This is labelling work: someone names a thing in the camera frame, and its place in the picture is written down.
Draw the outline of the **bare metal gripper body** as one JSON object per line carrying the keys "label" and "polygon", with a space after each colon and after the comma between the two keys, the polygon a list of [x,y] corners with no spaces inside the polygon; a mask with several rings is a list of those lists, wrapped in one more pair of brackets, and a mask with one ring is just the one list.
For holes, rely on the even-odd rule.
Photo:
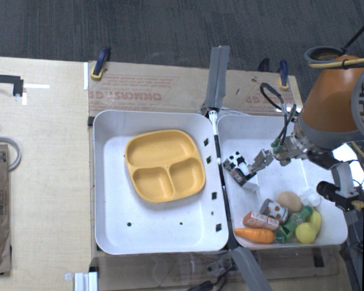
{"label": "bare metal gripper body", "polygon": [[285,139],[276,138],[271,143],[271,148],[280,165],[287,166],[293,159],[307,159],[306,152],[313,150],[315,145],[304,136],[291,134]]}

